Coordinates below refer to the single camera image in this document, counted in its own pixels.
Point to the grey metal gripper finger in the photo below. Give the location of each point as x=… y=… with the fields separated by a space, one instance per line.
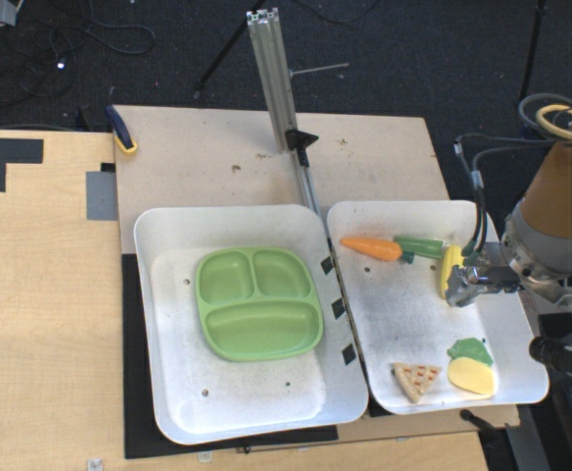
x=468 y=274
x=462 y=296

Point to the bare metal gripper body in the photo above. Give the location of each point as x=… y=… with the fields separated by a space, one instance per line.
x=501 y=278

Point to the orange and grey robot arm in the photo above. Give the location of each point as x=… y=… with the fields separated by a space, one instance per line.
x=545 y=199

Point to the yellow corn cob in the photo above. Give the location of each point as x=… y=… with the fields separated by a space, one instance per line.
x=450 y=263

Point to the white plastic tray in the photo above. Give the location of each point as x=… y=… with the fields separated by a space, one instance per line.
x=403 y=312
x=187 y=400

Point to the yellow oval toy food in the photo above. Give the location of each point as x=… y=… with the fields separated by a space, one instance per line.
x=472 y=377

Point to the pizza slice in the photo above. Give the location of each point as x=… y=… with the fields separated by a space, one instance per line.
x=415 y=380

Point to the orange carrot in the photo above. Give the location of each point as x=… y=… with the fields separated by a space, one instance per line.
x=371 y=248

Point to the green divided plate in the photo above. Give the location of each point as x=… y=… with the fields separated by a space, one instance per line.
x=258 y=324

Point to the pale wood board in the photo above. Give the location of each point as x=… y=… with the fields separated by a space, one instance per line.
x=207 y=165

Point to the black cylinder on white bracket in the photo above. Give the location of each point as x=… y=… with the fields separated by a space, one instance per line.
x=553 y=353

